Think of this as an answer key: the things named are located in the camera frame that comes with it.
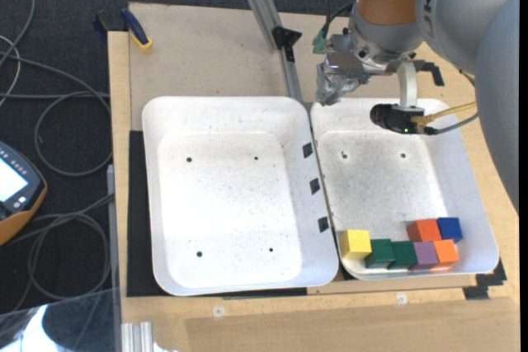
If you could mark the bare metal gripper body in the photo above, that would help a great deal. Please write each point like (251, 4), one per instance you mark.
(354, 62)

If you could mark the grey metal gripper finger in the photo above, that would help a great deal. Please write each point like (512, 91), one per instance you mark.
(323, 88)
(343, 90)

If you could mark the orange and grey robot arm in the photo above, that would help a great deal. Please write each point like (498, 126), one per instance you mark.
(462, 0)

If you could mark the white plastic tray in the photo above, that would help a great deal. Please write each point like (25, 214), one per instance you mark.
(231, 210)
(383, 185)

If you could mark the brown cardboard board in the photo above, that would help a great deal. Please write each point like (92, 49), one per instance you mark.
(206, 53)

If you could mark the yellow cube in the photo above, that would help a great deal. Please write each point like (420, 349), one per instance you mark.
(355, 243)

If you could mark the dark orange cube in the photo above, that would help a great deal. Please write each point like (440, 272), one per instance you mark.
(424, 230)

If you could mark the green cube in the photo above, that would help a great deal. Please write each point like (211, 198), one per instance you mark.
(404, 253)
(381, 252)

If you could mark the blue cube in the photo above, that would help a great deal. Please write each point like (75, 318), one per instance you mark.
(450, 227)

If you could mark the purple cube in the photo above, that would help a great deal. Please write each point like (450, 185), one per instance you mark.
(426, 254)

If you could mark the light orange cube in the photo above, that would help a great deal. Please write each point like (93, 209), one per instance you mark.
(446, 251)

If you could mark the black cylinder on white bracket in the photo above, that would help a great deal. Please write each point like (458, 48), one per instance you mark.
(398, 117)

